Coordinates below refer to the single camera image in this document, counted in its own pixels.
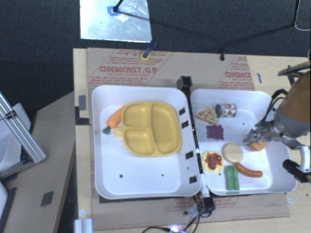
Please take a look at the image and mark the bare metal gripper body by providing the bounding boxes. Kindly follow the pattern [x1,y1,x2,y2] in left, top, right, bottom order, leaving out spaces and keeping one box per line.
[255,120,284,142]

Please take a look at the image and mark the orange round toy food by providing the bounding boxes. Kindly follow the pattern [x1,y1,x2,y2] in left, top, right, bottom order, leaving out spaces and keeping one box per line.
[247,139,266,152]

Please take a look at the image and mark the white plastic tray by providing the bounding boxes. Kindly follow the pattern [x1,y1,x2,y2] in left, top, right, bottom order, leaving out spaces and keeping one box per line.
[91,84,203,200]
[190,88,298,196]

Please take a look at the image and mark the tan round bread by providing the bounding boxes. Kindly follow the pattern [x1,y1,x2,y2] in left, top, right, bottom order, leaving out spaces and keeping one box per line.
[221,142,243,165]

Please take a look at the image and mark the orange sausage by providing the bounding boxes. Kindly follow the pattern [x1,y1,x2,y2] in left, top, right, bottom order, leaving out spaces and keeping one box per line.
[234,162,263,178]

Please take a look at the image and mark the purple grapes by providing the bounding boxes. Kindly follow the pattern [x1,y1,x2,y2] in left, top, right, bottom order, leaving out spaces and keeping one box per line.
[206,124,225,140]

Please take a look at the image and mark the small red and white can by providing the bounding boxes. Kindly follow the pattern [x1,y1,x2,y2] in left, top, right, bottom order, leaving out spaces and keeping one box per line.
[214,103,237,118]

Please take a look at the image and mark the green asparagus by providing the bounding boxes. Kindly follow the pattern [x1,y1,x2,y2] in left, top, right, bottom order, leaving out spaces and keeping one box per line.
[224,165,240,191]

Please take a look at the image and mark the yellow spaghetti with red sauce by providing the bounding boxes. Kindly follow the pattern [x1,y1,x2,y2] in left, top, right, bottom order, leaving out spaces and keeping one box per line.
[201,150,224,173]

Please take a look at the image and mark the pizza slice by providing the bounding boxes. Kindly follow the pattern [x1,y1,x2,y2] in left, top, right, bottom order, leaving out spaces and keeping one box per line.
[194,106,219,126]

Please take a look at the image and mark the thin black and white rod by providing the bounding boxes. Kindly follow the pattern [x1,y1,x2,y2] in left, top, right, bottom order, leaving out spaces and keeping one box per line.
[183,86,209,200]

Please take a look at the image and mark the yellow divided plate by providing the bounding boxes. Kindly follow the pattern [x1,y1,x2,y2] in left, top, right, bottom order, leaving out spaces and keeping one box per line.
[121,101,183,158]

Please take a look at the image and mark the brown cardboard board red print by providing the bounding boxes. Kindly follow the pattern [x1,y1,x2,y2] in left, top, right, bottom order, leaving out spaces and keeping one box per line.
[86,48,291,231]

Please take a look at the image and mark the pale yellow biscuit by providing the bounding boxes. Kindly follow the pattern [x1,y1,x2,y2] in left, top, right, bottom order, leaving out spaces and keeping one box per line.
[112,126,126,141]

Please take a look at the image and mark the orange carrot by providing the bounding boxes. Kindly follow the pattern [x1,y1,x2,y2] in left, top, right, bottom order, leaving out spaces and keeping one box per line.
[103,104,127,134]

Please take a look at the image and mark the black cylinder on white bracket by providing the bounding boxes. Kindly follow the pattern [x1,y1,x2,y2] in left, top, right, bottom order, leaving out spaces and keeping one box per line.
[282,145,311,183]

